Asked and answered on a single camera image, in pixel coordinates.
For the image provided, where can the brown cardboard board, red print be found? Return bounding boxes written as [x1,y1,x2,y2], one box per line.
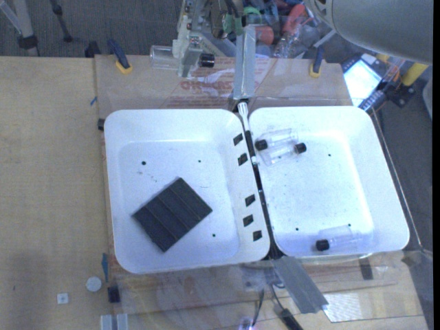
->
[93,54,426,327]

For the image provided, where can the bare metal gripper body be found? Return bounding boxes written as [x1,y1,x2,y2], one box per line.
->
[176,0,268,43]

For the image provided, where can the thin black and white rod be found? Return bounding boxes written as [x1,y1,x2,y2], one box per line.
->
[236,101,276,254]

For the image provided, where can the clear bottle with black cap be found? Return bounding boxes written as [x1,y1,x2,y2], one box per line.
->
[261,142,308,167]
[150,45,217,70]
[315,225,366,253]
[254,127,300,152]

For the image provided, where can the white plastic tray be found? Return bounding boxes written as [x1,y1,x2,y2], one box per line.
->
[247,105,411,259]
[103,108,271,275]

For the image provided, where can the dark grey ribbed square pad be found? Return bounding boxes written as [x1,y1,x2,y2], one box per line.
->
[131,177,214,253]

